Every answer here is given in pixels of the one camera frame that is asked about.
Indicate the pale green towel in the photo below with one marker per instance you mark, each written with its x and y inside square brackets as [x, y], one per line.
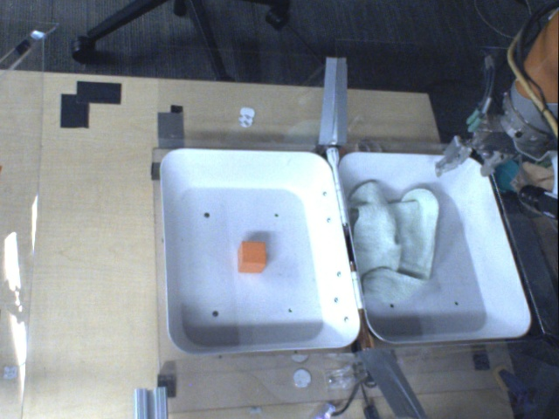
[393, 238]

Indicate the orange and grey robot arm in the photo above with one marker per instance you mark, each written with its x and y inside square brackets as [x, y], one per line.
[540, 59]

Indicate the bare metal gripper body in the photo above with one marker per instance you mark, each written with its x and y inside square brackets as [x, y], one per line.
[519, 137]

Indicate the white plastic tray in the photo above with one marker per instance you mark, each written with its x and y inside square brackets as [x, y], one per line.
[279, 181]
[476, 242]

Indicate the black cylinder on white bracket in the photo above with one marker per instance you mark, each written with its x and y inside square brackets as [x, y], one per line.
[539, 199]

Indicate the orange cube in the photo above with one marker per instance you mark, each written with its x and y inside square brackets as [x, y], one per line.
[252, 256]

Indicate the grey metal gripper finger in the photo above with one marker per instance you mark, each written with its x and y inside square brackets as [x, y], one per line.
[491, 162]
[450, 155]

